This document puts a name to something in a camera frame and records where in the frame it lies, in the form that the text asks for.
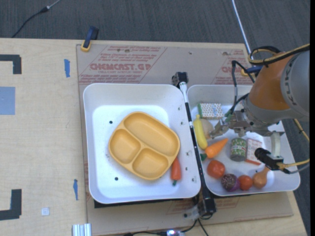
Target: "table surface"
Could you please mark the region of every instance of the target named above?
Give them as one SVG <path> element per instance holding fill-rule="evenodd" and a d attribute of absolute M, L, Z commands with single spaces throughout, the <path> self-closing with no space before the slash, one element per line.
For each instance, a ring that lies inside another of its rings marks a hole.
<path fill-rule="evenodd" d="M 97 41 L 101 44 L 214 47 L 236 44 Z M 1 61 L 0 87 L 15 87 L 15 115 L 0 115 L 0 210 L 22 189 L 22 215 L 0 221 L 0 235 L 71 235 L 87 223 L 76 45 L 81 40 L 0 39 L 0 54 L 18 54 L 23 75 Z M 70 61 L 66 77 L 64 59 Z M 78 181 L 78 200 L 73 183 Z M 204 226 L 209 235 L 307 235 L 293 192 L 293 216 Z M 41 209 L 49 207 L 50 215 Z M 205 235 L 196 225 L 188 236 Z"/>

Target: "banana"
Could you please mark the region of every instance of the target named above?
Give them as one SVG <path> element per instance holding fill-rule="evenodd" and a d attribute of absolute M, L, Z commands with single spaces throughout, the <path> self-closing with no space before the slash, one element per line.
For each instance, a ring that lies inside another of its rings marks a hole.
<path fill-rule="evenodd" d="M 192 124 L 193 124 L 193 127 L 195 129 L 195 135 L 196 135 L 197 143 L 201 149 L 205 150 L 206 147 L 208 146 L 208 143 L 207 143 L 207 139 L 205 137 L 205 134 L 203 132 L 202 122 L 200 120 L 200 115 L 196 115 L 196 119 L 193 121 Z"/>

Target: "gray floor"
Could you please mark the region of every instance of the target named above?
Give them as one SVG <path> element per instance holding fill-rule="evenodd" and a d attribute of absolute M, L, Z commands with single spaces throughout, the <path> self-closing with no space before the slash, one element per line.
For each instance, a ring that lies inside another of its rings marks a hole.
<path fill-rule="evenodd" d="M 0 37 L 56 0 L 0 0 Z M 310 42 L 311 0 L 235 0 L 250 49 L 271 45 L 289 51 Z M 17 38 L 84 39 L 90 25 L 98 39 L 245 43 L 231 0 L 62 0 L 34 17 Z M 309 135 L 309 123 L 302 123 Z M 296 161 L 310 147 L 291 120 L 284 121 Z M 310 170 L 294 191 L 311 235 Z"/>

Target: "orange plate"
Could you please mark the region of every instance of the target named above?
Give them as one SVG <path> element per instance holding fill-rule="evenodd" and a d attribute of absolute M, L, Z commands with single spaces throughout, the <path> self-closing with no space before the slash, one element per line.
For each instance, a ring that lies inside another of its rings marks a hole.
<path fill-rule="evenodd" d="M 135 175 L 155 180 L 172 165 L 180 148 L 177 134 L 143 112 L 133 112 L 117 126 L 108 144 L 111 156 Z"/>

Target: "purple fruit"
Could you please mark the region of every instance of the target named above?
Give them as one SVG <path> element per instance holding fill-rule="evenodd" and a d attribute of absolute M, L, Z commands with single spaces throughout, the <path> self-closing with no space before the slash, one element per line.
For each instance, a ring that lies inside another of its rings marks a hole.
<path fill-rule="evenodd" d="M 240 181 L 234 174 L 225 174 L 221 179 L 223 188 L 227 191 L 236 191 L 240 188 Z"/>

